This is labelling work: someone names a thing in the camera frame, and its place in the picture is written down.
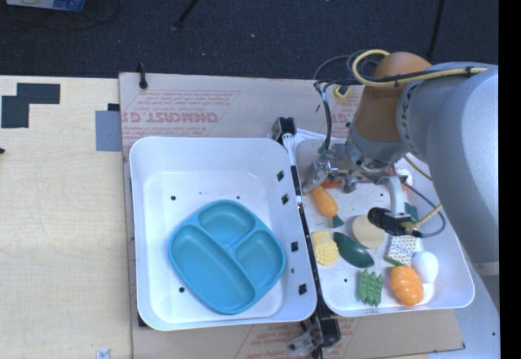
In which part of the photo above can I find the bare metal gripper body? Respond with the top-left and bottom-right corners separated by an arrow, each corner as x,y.
324,142 -> 409,188

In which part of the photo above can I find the thin black and white rod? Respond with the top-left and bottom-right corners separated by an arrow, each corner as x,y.
282,132 -> 327,324

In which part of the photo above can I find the orange carrot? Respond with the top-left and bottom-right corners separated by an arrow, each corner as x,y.
310,185 -> 346,230

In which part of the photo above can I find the white printed paper sheet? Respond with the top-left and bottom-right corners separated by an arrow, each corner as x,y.
295,128 -> 327,143

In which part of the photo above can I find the beige round biscuit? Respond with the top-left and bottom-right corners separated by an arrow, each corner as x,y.
351,214 -> 387,250

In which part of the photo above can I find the dark green cucumber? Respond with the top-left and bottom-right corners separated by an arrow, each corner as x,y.
332,231 -> 376,269

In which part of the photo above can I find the yellow corn cob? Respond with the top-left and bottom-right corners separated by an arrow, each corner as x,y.
309,230 -> 340,267

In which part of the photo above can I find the white patterned packet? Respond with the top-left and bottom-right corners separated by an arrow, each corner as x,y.
383,234 -> 421,267

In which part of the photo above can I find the green pea pod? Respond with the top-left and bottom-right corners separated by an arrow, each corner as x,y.
357,269 -> 385,308

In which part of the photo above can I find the white egg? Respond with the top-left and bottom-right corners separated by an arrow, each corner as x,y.
411,251 -> 440,285

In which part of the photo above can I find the orange croissant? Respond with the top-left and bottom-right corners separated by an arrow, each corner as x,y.
389,265 -> 425,307

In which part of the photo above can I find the blue divided plate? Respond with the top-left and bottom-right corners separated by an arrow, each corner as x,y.
167,199 -> 287,317

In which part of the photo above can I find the white rounded toy piece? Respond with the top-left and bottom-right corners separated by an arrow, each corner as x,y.
419,282 -> 436,306

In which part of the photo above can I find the brown cardboard board red print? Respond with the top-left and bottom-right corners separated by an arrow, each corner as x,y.
117,72 -> 466,359

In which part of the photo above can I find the white plastic tray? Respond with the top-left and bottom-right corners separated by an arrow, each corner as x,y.
129,136 -> 318,332
293,137 -> 476,318

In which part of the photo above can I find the black cylinder on white bracket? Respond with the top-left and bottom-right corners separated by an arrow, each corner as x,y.
367,174 -> 414,238

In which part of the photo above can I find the black block with thin wires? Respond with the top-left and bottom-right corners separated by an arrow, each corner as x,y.
271,116 -> 296,143
301,315 -> 343,351

